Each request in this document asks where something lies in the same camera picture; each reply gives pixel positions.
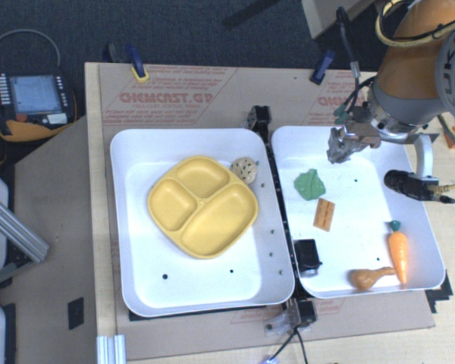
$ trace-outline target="black cable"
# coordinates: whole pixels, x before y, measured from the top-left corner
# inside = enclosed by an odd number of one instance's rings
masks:
[[[451,139],[451,141],[455,145],[455,134],[453,133],[453,131],[448,126],[448,124],[445,121],[443,115],[438,115],[437,119],[438,119],[438,121],[440,121],[440,124],[443,127],[444,132],[447,134],[447,136]]]
[[[309,360],[306,357],[306,351],[305,351],[305,346],[303,345],[302,336],[300,335],[300,332],[298,331],[298,328],[295,329],[295,333],[297,333],[298,339],[300,340],[300,345],[302,346],[303,361],[305,362],[305,364],[309,364]]]
[[[398,2],[396,4],[392,4],[392,7],[389,8],[387,11],[386,11],[386,14],[383,13],[384,11],[384,7],[381,9],[381,12],[379,13],[379,16],[378,16],[378,20],[379,20],[379,28],[381,29],[381,34],[390,39],[390,40],[394,40],[394,41],[402,41],[402,40],[407,40],[407,41],[412,41],[412,40],[420,40],[420,39],[424,39],[426,38],[427,36],[433,36],[434,39],[437,39],[435,38],[435,33],[438,32],[438,31],[441,31],[453,24],[455,24],[455,20],[452,20],[451,22],[449,23],[446,23],[446,24],[441,24],[440,26],[438,26],[437,28],[435,28],[434,30],[432,31],[427,31],[425,33],[420,33],[418,35],[415,35],[415,36],[395,36],[395,37],[391,37],[389,36],[386,31],[384,30],[384,22],[383,20],[389,16],[389,14],[391,12],[394,12],[395,9],[399,8],[401,5],[410,5],[412,3],[414,3],[415,1],[414,0],[402,0],[401,2]]]
[[[357,62],[356,53],[354,52],[353,47],[353,36],[349,27],[349,16],[347,15],[344,7],[339,7],[337,9],[336,18],[340,29],[340,37],[342,38],[342,43],[344,44],[347,55],[349,56],[349,60],[350,62]]]
[[[455,203],[455,198],[450,198],[449,196],[440,196],[438,201],[442,203]]]
[[[356,103],[357,103],[357,97],[359,96],[359,78],[356,78],[356,88],[355,90],[352,92],[352,102],[349,106],[349,108],[346,110],[347,113],[350,113],[354,107],[356,106]]]
[[[281,353],[281,351],[288,345],[288,343],[290,343],[292,338],[294,338],[295,335],[297,335],[298,338],[300,339],[300,344],[302,346],[303,360],[305,361],[306,364],[309,364],[309,361],[306,356],[305,346],[303,345],[302,336],[300,335],[300,332],[298,331],[299,326],[300,325],[297,325],[297,326],[295,326],[295,328],[293,328],[293,333],[289,336],[289,338],[287,338],[287,340],[283,343],[283,345],[281,345],[281,347],[276,351],[276,353],[273,356],[271,356],[268,360],[266,360],[266,362],[271,362],[271,360],[273,360],[276,356],[278,356]]]
[[[28,28],[20,28],[19,30],[8,31],[7,33],[0,35],[0,42],[2,39],[6,38],[10,35],[14,35],[14,34],[18,34],[18,33],[33,33],[33,34],[39,35],[43,38],[46,38],[54,47],[55,54],[57,56],[57,66],[61,67],[61,52],[59,51],[59,47],[55,44],[55,42],[48,35],[45,35],[44,33],[41,33],[40,31],[31,30]]]
[[[344,101],[343,105],[347,106],[347,104],[349,104],[349,101],[350,100],[353,100],[354,98],[357,99],[357,96],[359,95],[359,91],[365,87],[365,86],[368,86],[372,83],[372,81],[374,81],[375,79],[375,76],[372,76],[366,80],[364,80],[362,83],[360,83],[357,88],[355,88],[355,90],[352,91],[351,94],[349,94],[349,97],[346,98],[346,101]]]
[[[290,334],[289,338],[287,338],[287,340],[283,343],[283,345],[281,345],[281,347],[275,352],[275,354],[273,356],[271,356],[267,361],[270,362],[271,360],[273,360],[276,356],[278,356],[281,351],[288,345],[288,343],[290,343],[291,339],[295,337],[295,335],[297,334],[296,333],[296,330],[298,329],[298,325],[295,326],[294,330],[293,330],[293,333]]]

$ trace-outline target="wooden table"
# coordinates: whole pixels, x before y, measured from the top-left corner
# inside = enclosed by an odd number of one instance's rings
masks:
[[[203,83],[205,87],[197,83],[195,90],[185,86],[188,96],[201,93],[198,99],[209,100],[191,117],[189,127],[239,127],[253,105],[271,107],[272,130],[289,124],[327,124],[331,109],[353,88],[346,71],[328,71],[316,86],[307,70],[148,69],[152,77],[164,78],[189,71]],[[17,306],[17,364],[94,362],[96,336],[117,334],[125,335],[128,362],[135,364],[262,362],[287,337],[265,336],[262,326],[270,308],[144,322],[127,319],[118,289],[105,145],[105,133],[121,128],[114,125],[118,119],[105,118],[102,102],[115,109],[118,93],[127,88],[122,81],[131,85],[130,68],[87,63],[85,72],[87,116],[16,166],[15,212],[51,245],[44,263],[0,290],[3,306]],[[159,115],[160,123],[166,115]],[[430,130],[441,132],[436,123]],[[442,184],[454,182],[455,151],[443,138],[435,141],[434,151],[434,175]],[[414,163],[415,153],[408,153]],[[302,332],[310,363],[455,363],[455,205],[428,203],[426,208],[453,296],[437,303],[436,314],[431,314],[423,291],[364,296],[368,299],[362,302],[318,302],[318,321]],[[83,298],[84,320],[71,330],[67,305],[77,298]],[[278,358],[303,362],[300,345],[289,344]]]

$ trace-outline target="white bracket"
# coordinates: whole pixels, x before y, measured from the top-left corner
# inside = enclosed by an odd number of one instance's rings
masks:
[[[266,337],[285,334],[300,323],[297,302],[290,298],[285,305],[283,312],[263,322]]]
[[[97,364],[127,364],[127,350],[124,335],[114,337],[98,336],[96,338]]]

